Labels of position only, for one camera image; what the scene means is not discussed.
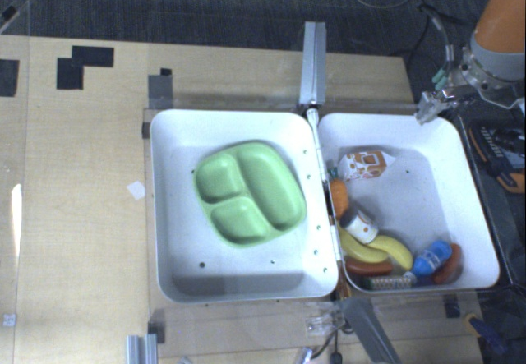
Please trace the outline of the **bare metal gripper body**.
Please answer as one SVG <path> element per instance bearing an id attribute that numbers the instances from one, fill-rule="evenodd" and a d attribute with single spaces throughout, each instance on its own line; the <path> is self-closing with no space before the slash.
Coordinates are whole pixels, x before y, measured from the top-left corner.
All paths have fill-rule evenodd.
<path id="1" fill-rule="evenodd" d="M 459 65 L 447 75 L 444 101 L 460 103 L 478 96 L 499 108 L 519 105 L 519 55 L 479 46 L 463 48 Z"/>

